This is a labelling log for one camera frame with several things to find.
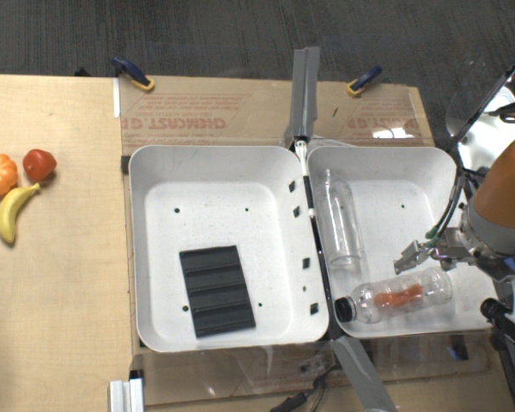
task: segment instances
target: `empty bottle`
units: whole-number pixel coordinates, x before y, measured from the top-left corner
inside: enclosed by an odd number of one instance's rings
[[[357,287],[335,302],[341,322],[376,324],[386,317],[442,305],[452,298],[452,282],[440,267]]]
[[[330,267],[358,270],[366,267],[357,225],[353,192],[330,169],[315,192],[318,232]]]

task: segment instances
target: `bottle with orange contents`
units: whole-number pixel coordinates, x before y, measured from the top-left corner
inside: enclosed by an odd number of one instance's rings
[[[335,302],[341,322],[376,324],[383,318],[445,304],[452,298],[452,283],[440,267],[361,284]]]

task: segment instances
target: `orange cylinder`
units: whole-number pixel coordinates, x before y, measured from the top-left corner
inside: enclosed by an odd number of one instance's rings
[[[515,229],[515,140],[488,171],[473,196],[473,205],[485,220]]]

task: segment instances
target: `dark gray carpet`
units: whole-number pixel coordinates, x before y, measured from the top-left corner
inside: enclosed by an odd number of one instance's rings
[[[515,0],[0,0],[0,73],[112,76],[122,54],[155,75],[289,80],[307,45],[322,81],[380,64],[417,86],[440,144],[453,95],[478,104],[515,58]]]

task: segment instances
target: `yellow banana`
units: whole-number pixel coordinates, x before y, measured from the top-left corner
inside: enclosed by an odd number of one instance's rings
[[[7,243],[13,244],[15,241],[15,222],[19,209],[36,191],[40,191],[38,183],[26,188],[14,188],[0,203],[0,236]]]

